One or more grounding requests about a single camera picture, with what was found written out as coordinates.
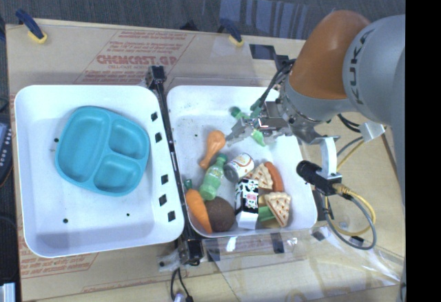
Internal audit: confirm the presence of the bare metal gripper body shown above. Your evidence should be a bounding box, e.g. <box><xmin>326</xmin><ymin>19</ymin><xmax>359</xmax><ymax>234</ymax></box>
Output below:
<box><xmin>256</xmin><ymin>100</ymin><xmax>322</xmax><ymax>145</ymax></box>

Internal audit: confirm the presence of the orange chicken drumstick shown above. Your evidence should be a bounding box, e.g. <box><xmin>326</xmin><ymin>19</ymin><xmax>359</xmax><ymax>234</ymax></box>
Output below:
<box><xmin>198</xmin><ymin>130</ymin><xmax>227</xmax><ymax>170</ymax></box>

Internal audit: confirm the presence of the white and orange can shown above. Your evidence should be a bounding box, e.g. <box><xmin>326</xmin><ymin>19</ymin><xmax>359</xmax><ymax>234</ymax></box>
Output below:
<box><xmin>223</xmin><ymin>152</ymin><xmax>256</xmax><ymax>183</ymax></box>

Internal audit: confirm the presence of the pizza slice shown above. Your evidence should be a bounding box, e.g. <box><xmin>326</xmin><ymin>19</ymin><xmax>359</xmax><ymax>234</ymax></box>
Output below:
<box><xmin>264</xmin><ymin>191</ymin><xmax>292</xmax><ymax>228</ymax></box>
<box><xmin>249</xmin><ymin>162</ymin><xmax>275</xmax><ymax>191</ymax></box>

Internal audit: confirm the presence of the white plastic tray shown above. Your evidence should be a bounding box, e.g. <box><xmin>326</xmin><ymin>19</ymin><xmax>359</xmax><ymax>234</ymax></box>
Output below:
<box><xmin>165</xmin><ymin>85</ymin><xmax>318</xmax><ymax>239</ymax></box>
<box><xmin>13</xmin><ymin>84</ymin><xmax>185</xmax><ymax>259</ymax></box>

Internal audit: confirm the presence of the green bottle yellow label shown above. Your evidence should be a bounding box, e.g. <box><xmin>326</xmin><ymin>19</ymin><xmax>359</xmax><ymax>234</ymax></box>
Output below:
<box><xmin>198</xmin><ymin>154</ymin><xmax>229</xmax><ymax>201</ymax></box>

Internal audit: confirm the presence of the orange sausage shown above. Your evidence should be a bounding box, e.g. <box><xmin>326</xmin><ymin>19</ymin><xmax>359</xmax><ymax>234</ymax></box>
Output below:
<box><xmin>263</xmin><ymin>161</ymin><xmax>285</xmax><ymax>193</ymax></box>

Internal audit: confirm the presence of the thin black and white rod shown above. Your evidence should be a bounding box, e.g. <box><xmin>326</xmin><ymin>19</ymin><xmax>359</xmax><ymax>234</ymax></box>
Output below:
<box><xmin>151</xmin><ymin>79</ymin><xmax>194</xmax><ymax>250</ymax></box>

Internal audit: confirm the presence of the cow print milk carton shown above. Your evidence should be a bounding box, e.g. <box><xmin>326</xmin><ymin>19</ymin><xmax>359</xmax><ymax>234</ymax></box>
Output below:
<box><xmin>234</xmin><ymin>177</ymin><xmax>260</xmax><ymax>230</ymax></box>

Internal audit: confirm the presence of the orange carrot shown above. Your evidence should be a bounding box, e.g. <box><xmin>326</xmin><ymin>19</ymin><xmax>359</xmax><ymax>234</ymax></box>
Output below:
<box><xmin>183</xmin><ymin>179</ymin><xmax>214</xmax><ymax>235</ymax></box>

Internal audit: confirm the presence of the brown round ball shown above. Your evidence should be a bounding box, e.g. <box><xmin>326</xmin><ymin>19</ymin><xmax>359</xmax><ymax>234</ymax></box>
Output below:
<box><xmin>204</xmin><ymin>196</ymin><xmax>237</xmax><ymax>234</ymax></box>

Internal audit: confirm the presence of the small green cylinder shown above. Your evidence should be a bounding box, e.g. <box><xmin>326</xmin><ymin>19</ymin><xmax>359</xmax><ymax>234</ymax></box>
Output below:
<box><xmin>258</xmin><ymin>205</ymin><xmax>276</xmax><ymax>223</ymax></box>

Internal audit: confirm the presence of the blue divided plate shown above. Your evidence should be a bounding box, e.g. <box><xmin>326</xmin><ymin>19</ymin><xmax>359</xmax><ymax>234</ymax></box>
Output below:
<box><xmin>54</xmin><ymin>105</ymin><xmax>152</xmax><ymax>197</ymax></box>

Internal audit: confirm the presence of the brown cardboard board red print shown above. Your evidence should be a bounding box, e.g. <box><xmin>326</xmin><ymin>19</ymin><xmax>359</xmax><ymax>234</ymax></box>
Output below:
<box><xmin>5</xmin><ymin>17</ymin><xmax>406</xmax><ymax>302</ymax></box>

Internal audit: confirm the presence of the black cylinder on white bracket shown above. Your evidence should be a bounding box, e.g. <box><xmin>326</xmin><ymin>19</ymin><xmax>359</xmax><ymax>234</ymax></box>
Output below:
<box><xmin>296</xmin><ymin>137</ymin><xmax>344</xmax><ymax>197</ymax></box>

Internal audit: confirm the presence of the black block with thin wires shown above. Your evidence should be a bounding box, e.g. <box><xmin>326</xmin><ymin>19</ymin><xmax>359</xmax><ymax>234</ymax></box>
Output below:
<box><xmin>145</xmin><ymin>65</ymin><xmax>168</xmax><ymax>88</ymax></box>
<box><xmin>176</xmin><ymin>237</ymin><xmax>205</xmax><ymax>265</ymax></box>

